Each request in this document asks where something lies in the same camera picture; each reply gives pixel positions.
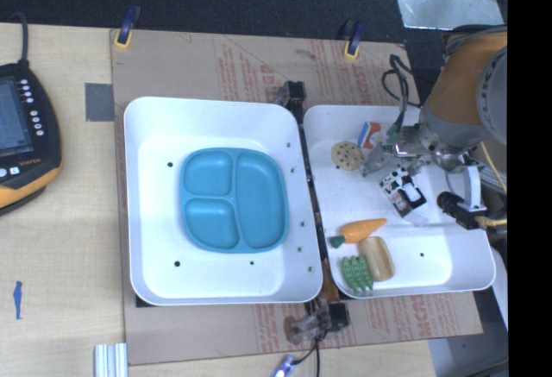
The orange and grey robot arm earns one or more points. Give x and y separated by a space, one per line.
466 77

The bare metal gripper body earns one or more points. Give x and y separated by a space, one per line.
409 142

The red blue white carton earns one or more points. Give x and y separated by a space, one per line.
371 136

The tan bread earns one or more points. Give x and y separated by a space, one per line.
377 259

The black and white cow-print carton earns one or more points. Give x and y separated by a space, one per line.
397 192

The white plastic tray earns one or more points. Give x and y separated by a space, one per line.
164 211
431 263

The green pea pods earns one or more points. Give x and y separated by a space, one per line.
357 276

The black cylinder on white bracket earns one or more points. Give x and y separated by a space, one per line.
470 187

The orange carrot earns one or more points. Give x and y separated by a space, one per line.
362 229

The yellow biscuit with dark dots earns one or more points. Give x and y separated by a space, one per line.
345 156

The blue divided plate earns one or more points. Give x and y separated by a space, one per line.
259 198

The brown cardboard board red print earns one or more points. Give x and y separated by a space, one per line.
194 64

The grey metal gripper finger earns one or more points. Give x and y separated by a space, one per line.
415 164
376 159

